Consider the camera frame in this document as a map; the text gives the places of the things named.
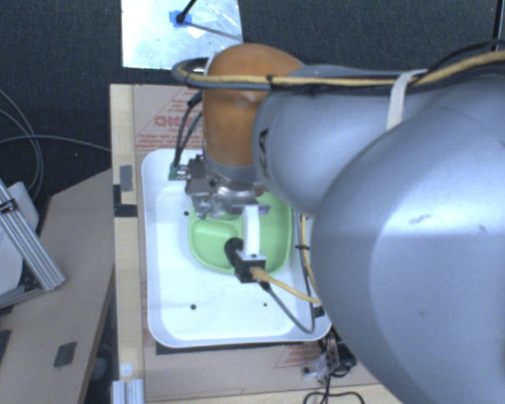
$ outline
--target dark floor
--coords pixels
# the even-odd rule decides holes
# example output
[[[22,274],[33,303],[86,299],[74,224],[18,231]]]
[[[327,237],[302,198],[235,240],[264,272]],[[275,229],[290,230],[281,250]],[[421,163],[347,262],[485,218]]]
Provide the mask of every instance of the dark floor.
[[[429,66],[490,39],[496,6],[496,0],[238,1],[248,41],[305,63],[375,69]],[[120,47],[120,0],[0,0],[0,88],[38,134],[108,147],[110,83],[173,83],[165,71],[124,69]],[[0,107],[14,113],[1,98]],[[0,115],[0,140],[16,135],[19,129]],[[49,196],[110,167],[107,152],[58,141],[41,141],[41,149],[40,210]],[[4,182],[29,183],[34,173],[27,142],[0,146]]]

